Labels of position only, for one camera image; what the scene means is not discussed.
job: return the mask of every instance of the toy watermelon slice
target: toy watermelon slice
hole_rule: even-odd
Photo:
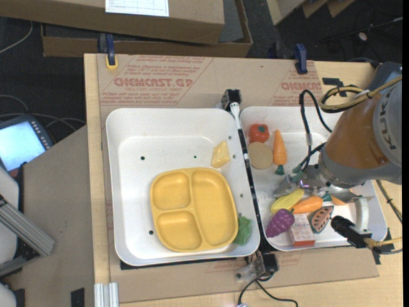
[[[328,224],[333,210],[334,206],[326,206],[314,212],[310,220],[311,228],[313,229],[314,233],[322,232],[322,230]]]

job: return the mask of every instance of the beige round toy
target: beige round toy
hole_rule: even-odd
[[[273,163],[273,151],[262,142],[253,142],[249,145],[251,166],[257,169],[266,169]]]

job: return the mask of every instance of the black floor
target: black floor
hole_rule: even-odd
[[[292,58],[293,47],[303,43],[308,59],[323,61],[371,60],[377,63],[403,59],[403,21],[392,22],[403,15],[403,0],[356,0],[337,17],[331,17],[326,6],[306,19],[302,9],[295,10],[274,26],[266,0],[243,0],[254,45],[248,58],[267,58],[276,46],[277,58]],[[387,23],[377,30],[369,26]],[[26,20],[0,18],[0,51],[23,38],[30,30]],[[365,44],[356,35],[321,41],[355,31],[365,31]],[[84,71],[82,58],[44,58],[40,25],[22,43],[0,52],[0,121],[9,113],[24,112],[11,95],[23,100],[30,111],[64,118],[75,128],[85,120]],[[53,118],[41,116],[44,124]],[[69,135],[71,127],[62,122],[49,126],[56,141]]]

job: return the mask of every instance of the yellow plate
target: yellow plate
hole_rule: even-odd
[[[211,168],[168,171],[154,179],[150,201],[156,233],[178,252],[227,246],[237,236],[237,211],[224,176]]]

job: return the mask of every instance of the lit screen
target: lit screen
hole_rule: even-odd
[[[32,161],[45,148],[29,122],[22,122],[0,130],[0,158],[7,171]]]

